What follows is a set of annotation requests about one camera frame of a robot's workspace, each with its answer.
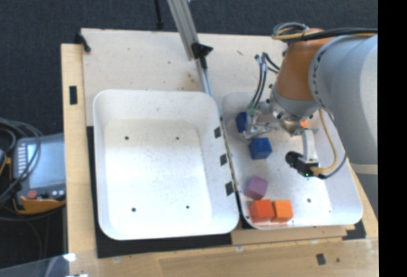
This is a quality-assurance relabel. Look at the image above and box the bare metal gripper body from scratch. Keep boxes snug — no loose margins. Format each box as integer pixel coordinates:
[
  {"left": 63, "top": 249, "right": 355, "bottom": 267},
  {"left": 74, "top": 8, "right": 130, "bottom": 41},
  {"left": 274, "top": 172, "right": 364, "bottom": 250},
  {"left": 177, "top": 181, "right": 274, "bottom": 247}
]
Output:
[{"left": 249, "top": 102, "right": 308, "bottom": 137}]

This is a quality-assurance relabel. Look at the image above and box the blue cube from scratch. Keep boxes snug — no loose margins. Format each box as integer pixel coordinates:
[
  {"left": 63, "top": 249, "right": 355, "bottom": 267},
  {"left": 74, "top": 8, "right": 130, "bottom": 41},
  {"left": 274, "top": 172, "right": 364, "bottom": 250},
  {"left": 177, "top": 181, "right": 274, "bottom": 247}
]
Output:
[
  {"left": 235, "top": 111, "right": 249, "bottom": 133},
  {"left": 248, "top": 137, "right": 273, "bottom": 161}
]

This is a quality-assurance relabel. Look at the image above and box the purple cube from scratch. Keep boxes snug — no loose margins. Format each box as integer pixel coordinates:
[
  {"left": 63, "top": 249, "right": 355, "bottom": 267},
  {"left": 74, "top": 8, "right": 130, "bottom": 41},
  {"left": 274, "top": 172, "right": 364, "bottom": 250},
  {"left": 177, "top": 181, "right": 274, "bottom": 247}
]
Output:
[{"left": 244, "top": 175, "right": 269, "bottom": 201}]

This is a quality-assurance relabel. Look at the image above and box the white plastic tray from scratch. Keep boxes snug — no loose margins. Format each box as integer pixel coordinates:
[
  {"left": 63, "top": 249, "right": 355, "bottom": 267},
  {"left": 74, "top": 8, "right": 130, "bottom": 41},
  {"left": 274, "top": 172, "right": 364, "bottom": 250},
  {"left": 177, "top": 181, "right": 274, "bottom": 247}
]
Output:
[
  {"left": 220, "top": 91, "right": 364, "bottom": 231},
  {"left": 92, "top": 88, "right": 240, "bottom": 241}
]

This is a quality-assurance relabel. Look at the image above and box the pale wood board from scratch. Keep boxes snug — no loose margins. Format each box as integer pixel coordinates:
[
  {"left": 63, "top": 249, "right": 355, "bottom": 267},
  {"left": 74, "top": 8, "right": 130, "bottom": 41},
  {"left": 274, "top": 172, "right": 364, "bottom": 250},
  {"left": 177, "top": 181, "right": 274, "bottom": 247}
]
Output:
[{"left": 79, "top": 27, "right": 357, "bottom": 247}]

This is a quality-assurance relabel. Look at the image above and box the black cylinder on white bracket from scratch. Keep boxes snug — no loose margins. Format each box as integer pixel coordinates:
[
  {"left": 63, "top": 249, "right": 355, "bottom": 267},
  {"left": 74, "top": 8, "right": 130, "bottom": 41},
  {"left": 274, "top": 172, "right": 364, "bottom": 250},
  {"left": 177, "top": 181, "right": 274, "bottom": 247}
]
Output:
[{"left": 284, "top": 128, "right": 320, "bottom": 179}]

